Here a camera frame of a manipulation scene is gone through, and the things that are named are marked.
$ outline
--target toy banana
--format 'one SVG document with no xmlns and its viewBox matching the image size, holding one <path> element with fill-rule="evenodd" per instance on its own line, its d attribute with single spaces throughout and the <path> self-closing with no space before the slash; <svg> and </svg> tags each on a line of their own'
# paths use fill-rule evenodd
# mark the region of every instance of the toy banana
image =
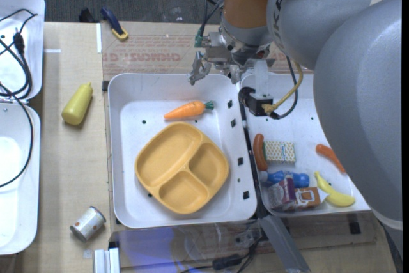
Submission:
<svg viewBox="0 0 409 273">
<path fill-rule="evenodd" d="M 351 206 L 355 202 L 355 197 L 350 196 L 349 194 L 341 194 L 336 191 L 333 187 L 329 185 L 327 181 L 320 175 L 320 172 L 315 171 L 314 176 L 317 179 L 317 186 L 328 194 L 325 198 L 328 202 L 335 206 L 347 207 Z"/>
</svg>

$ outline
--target yellow bottle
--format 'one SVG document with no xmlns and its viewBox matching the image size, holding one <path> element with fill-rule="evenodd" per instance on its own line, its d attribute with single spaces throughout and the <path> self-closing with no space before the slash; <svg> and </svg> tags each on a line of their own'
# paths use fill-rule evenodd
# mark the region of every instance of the yellow bottle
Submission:
<svg viewBox="0 0 409 273">
<path fill-rule="evenodd" d="M 61 113 L 66 123 L 78 125 L 82 122 L 91 102 L 92 92 L 93 88 L 90 82 L 79 86 Z"/>
</svg>

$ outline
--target table surface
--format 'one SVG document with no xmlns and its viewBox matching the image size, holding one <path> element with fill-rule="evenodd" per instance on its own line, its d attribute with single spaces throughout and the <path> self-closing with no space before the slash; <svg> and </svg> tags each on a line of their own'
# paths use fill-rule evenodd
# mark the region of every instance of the table surface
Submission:
<svg viewBox="0 0 409 273">
<path fill-rule="evenodd" d="M 45 23 L 43 87 L 30 103 L 42 121 L 38 230 L 34 242 L 16 256 L 16 272 L 92 272 L 93 251 L 108 247 L 115 218 L 109 188 L 110 152 L 97 27 L 98 24 Z M 61 112 L 79 85 L 86 82 L 91 82 L 94 89 L 86 117 L 79 127 L 67 125 Z M 97 207 L 107 222 L 83 243 L 69 227 L 89 206 Z M 312 272 L 396 271 L 383 228 L 371 213 L 363 215 L 361 227 L 371 235 L 365 242 L 351 239 L 340 246 L 322 247 L 318 240 L 325 236 L 316 231 L 305 231 L 303 235 L 304 230 L 298 229 L 296 243 Z M 297 226 L 302 227 L 297 224 L 292 229 L 295 237 Z M 328 221 L 320 229 L 324 233 L 331 226 L 336 230 L 337 221 Z M 0 272 L 4 272 L 1 263 Z M 122 271 L 163 272 L 149 267 L 124 267 Z M 268 253 L 257 255 L 245 272 L 285 269 L 275 253 Z"/>
</svg>

